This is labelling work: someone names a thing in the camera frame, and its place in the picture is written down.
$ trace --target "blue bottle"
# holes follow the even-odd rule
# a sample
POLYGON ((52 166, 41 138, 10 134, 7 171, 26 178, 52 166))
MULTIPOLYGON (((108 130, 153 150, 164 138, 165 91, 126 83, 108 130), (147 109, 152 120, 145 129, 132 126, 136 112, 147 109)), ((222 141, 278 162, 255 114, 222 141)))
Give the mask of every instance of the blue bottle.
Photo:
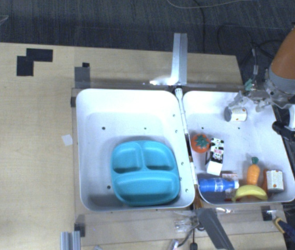
POLYGON ((223 178, 200 179, 198 183, 201 193, 224 192, 226 189, 239 188, 239 181, 228 181, 223 178))

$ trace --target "dark floor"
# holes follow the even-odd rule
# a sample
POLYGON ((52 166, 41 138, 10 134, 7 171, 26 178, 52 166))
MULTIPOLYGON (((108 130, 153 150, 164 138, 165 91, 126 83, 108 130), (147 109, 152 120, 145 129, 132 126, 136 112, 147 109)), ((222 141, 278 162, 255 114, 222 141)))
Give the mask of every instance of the dark floor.
MULTIPOLYGON (((192 0, 170 0, 195 6, 192 0)), ((213 5, 233 0, 196 0, 213 5)), ((8 20, 2 42, 75 45, 171 51, 173 33, 188 34, 188 50, 236 55, 245 82, 253 71, 251 43, 272 57, 295 21, 295 0, 232 3, 200 9, 178 9, 166 0, 0 0, 8 20)), ((272 59, 259 52, 259 73, 272 59)), ((295 213, 288 214, 295 226, 295 213)))

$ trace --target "white sticker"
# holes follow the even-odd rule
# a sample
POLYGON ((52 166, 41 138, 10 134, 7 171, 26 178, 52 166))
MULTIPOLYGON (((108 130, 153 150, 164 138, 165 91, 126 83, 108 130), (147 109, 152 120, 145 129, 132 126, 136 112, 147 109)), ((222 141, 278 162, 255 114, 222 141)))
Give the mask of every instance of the white sticker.
POLYGON ((63 135, 62 140, 63 140, 65 146, 69 146, 69 145, 73 144, 72 136, 69 134, 63 135))

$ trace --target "white cable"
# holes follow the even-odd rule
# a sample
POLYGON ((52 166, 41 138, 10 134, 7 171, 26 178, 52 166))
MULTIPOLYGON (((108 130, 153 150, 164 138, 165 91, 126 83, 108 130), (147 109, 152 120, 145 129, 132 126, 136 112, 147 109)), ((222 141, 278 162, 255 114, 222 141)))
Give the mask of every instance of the white cable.
POLYGON ((172 5, 172 6, 176 7, 176 8, 181 8, 181 9, 194 9, 194 8, 216 7, 216 6, 229 5, 229 4, 232 4, 232 3, 243 2, 243 1, 261 1, 261 0, 234 0, 234 1, 230 1, 230 2, 225 2, 225 3, 210 5, 210 6, 177 6, 177 5, 173 4, 172 2, 170 2, 169 0, 167 0, 167 2, 170 5, 172 5))

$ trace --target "orange carrot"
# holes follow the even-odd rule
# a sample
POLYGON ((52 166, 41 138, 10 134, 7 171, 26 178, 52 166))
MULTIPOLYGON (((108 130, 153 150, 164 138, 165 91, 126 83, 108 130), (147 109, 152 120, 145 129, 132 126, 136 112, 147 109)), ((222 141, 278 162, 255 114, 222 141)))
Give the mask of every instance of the orange carrot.
POLYGON ((268 169, 263 170, 263 184, 262 184, 262 189, 267 193, 267 179, 266 179, 266 172, 268 169))
POLYGON ((247 172, 247 184, 256 185, 258 182, 258 177, 260 175, 260 167, 257 166, 258 158, 251 158, 252 165, 249 166, 247 172))

